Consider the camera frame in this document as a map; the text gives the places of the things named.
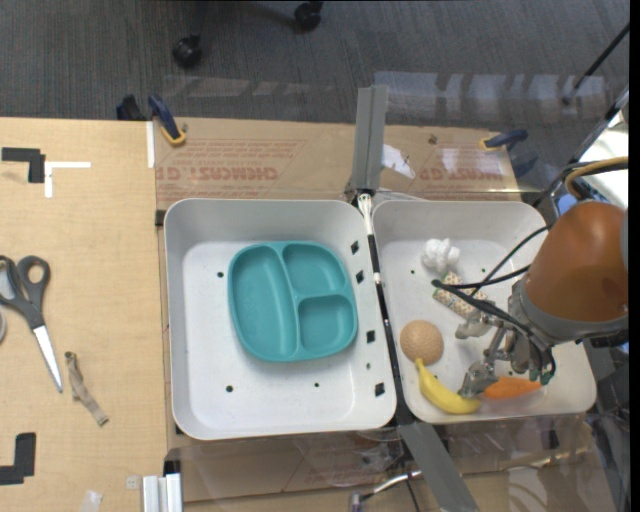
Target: brown round object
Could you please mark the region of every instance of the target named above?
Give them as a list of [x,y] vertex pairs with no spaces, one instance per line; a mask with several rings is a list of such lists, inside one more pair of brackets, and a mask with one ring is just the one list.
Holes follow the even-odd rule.
[[442,357],[444,341],[440,329],[431,322],[413,320],[402,328],[400,347],[411,361],[420,358],[428,366]]

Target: scissors blade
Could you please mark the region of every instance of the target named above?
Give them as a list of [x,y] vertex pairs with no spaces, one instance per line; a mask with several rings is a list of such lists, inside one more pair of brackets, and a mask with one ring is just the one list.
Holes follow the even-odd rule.
[[44,360],[47,363],[49,374],[51,375],[56,388],[58,388],[58,391],[62,393],[62,377],[60,377],[60,369],[56,362],[56,356],[53,353],[53,345],[51,345],[51,339],[49,338],[47,327],[45,325],[41,325],[40,327],[36,327],[33,332],[38,339],[40,352],[42,352],[42,357],[44,357]]

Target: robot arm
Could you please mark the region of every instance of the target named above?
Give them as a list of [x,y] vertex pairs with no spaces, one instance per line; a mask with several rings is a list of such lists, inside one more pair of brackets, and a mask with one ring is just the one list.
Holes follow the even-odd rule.
[[456,333],[497,331],[484,359],[471,365],[459,393],[473,397],[497,380],[494,363],[509,361],[544,385],[555,372],[555,345],[621,336],[629,329],[628,211],[581,201],[549,231],[528,272],[513,286],[508,315],[477,311]]

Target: teal divided plate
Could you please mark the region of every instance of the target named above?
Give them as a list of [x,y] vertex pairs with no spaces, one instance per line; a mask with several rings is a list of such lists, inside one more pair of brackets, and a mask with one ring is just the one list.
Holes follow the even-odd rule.
[[344,350],[358,331],[351,283],[340,259],[315,242],[265,242],[239,251],[228,273],[229,305],[244,348],[291,362]]

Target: white plastic tray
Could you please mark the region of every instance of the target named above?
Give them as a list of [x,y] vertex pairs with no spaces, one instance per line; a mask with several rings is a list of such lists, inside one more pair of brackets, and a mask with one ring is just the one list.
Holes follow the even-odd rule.
[[[341,259],[358,311],[358,333],[345,350],[273,363],[243,349],[229,311],[227,270],[240,249],[276,240],[318,242]],[[165,246],[173,415],[187,435],[218,440],[368,430],[391,420],[396,395],[389,353],[367,233],[354,207],[186,199],[167,211]]]
[[[481,407],[469,415],[448,414],[432,405],[420,392],[414,363],[399,345],[400,332],[408,322],[433,322],[442,331],[445,349],[442,358],[429,369],[449,389],[460,389],[469,365],[482,359],[482,351],[488,347],[495,329],[480,338],[455,337],[456,328],[464,319],[432,297],[431,281],[441,275],[421,263],[422,247],[430,238],[450,238],[452,245],[461,250],[460,260],[451,270],[465,282],[481,281],[518,242],[544,226],[534,208],[518,202],[392,200],[375,208],[373,225],[403,391],[407,405],[418,418],[446,424],[578,413],[593,405],[596,385],[582,345],[565,343],[553,349],[557,371],[544,389],[526,398],[484,399]],[[544,236],[535,237],[520,249],[495,277],[531,263]],[[487,286],[483,291],[506,310],[514,282]],[[510,370],[508,363],[496,363],[497,374],[508,374]]]

